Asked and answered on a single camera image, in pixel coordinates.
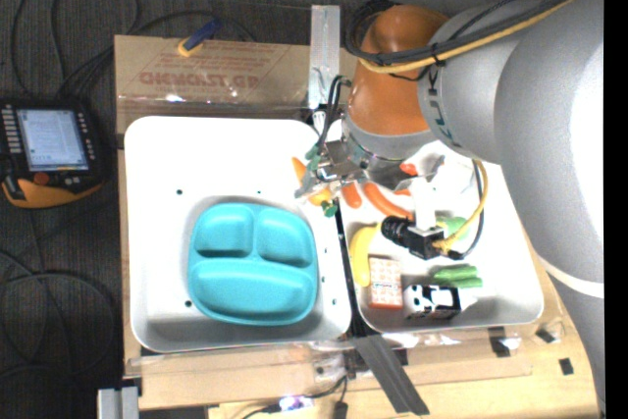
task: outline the button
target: button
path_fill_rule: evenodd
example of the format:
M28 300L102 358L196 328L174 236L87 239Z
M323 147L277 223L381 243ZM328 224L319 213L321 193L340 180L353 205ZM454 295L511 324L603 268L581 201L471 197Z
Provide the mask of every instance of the button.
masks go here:
M48 182L50 182L50 176L47 173L44 173L44 172L37 172L37 173L34 174L32 180L37 185L47 185Z

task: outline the turquoise plate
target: turquoise plate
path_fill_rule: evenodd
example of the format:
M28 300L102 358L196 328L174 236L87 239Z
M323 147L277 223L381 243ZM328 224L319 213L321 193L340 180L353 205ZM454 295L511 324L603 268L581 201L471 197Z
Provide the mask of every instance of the turquoise plate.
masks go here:
M187 285L196 307L211 318L267 327L297 323L317 295L314 235L284 209L216 204L194 225Z

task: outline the white band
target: white band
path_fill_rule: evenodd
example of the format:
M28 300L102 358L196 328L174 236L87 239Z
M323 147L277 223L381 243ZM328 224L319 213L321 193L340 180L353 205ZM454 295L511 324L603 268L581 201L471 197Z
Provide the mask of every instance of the white band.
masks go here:
M604 283L595 283L574 278L557 267L552 266L551 263L543 257L539 257L539 261L545 270L548 271L548 274L554 276L557 280L566 284L568 287L591 297L604 298Z

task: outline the display screen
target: display screen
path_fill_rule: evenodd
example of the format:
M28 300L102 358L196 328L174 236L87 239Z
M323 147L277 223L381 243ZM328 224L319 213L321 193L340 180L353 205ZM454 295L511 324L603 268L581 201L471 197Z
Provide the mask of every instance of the display screen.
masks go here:
M32 171L87 170L77 117L72 110L18 110Z

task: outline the yellow cable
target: yellow cable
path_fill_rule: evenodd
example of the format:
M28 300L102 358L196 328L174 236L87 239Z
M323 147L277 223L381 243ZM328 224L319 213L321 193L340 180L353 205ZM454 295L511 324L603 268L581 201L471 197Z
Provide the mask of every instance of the yellow cable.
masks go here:
M492 35L487 35L486 37L478 39L474 42L470 42L466 45L456 47L455 49L450 49L449 51L439 54L438 61L444 61L447 58L451 58L452 56L457 56L459 54L466 53L467 51L470 51L471 49L475 49L476 47L489 44L491 42L494 42L495 40L499 40L503 37L511 35L512 33L516 33L517 31L520 31L524 28L527 28L528 26L538 23L540 20L544 20L550 14L555 13L558 9L566 6L567 4L570 4L573 1L574 0L565 0L563 3L558 4L557 6L554 6L551 9L548 9L547 11L540 13L539 15L535 16L534 18L531 18L530 20L526 20L525 22L518 23L502 31L493 33ZM418 60L416 62L410 62L410 63L404 63L404 64L398 64L398 65L389 65L385 67L376 65L368 60L365 60L364 58L358 58L358 61L362 65L364 65L364 67L366 67L367 70L375 74L397 74L397 73L402 73L402 72L409 72L412 70L427 67L428 65L432 65L433 63L437 62L437 60L432 56L429 56L422 60Z
M483 185L482 197L480 198L480 202L478 203L478 207L471 214L471 216L468 218L468 220L464 224L462 224L460 226L460 228L455 233L453 233L451 236L449 236L449 237L447 237L445 239L440 239L438 241L434 241L434 243L433 243L434 247L435 248L439 248L440 250L442 250L443 254L447 254L451 250L451 248L453 247L453 244L456 241L458 241L460 239L460 237L462 235L464 235L464 233L466 233L466 231L469 229L469 226L471 226L473 221L480 216L480 213L482 213L482 210L484 209L484 205L487 202L487 196L489 194L489 177L487 176L487 171L484 168L484 165L482 164L482 161L480 161L478 159L474 159L473 162L476 164L476 166L480 170L480 173L482 174L482 181L483 181L483 183L482 183L482 185Z

